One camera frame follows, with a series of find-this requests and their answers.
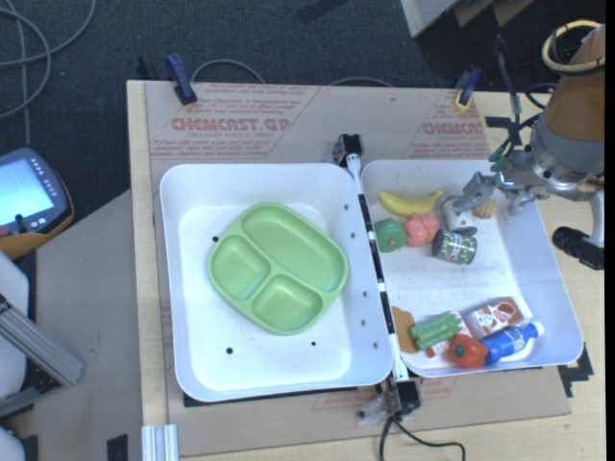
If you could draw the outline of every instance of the pink toy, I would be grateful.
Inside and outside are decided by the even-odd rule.
[[[406,243],[408,246],[418,247],[431,242],[438,229],[438,219],[432,214],[422,215],[412,213],[404,222],[406,229]]]

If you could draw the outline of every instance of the blue bottle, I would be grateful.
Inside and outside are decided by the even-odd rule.
[[[544,331],[540,323],[530,323],[524,327],[505,328],[485,336],[480,340],[489,349],[489,353],[484,358],[484,365],[495,364],[501,358],[521,351],[526,347],[530,338],[536,338]]]

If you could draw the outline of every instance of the black floor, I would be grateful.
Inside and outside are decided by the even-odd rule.
[[[215,59],[241,61],[269,84],[327,85],[372,77],[401,87],[448,87],[469,66],[482,71],[479,89],[504,90],[493,54],[504,37],[521,88],[552,81],[539,49],[555,27],[590,18],[605,22],[605,0],[538,0],[499,27],[485,11],[459,29],[442,16],[418,38],[408,31],[400,0],[97,0],[86,31],[53,54],[47,86],[28,108],[23,102],[19,32],[10,5],[22,16],[28,56],[53,50],[85,21],[91,0],[0,0],[0,155],[26,144],[63,177],[79,220],[130,186],[126,81],[137,78],[139,57],[152,75],[167,78],[164,59],[180,54],[188,67]],[[46,61],[28,66],[37,91]],[[253,82],[239,67],[208,69],[212,82]]]

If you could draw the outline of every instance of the banana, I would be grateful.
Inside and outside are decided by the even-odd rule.
[[[382,206],[387,211],[399,215],[400,217],[409,217],[412,213],[422,213],[425,215],[432,212],[438,199],[443,194],[444,193],[440,189],[437,189],[429,196],[408,200],[390,191],[381,191],[379,199]]]

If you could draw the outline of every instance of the blue screen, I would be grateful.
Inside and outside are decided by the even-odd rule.
[[[28,161],[0,166],[0,225],[52,208],[54,203],[37,179]]]

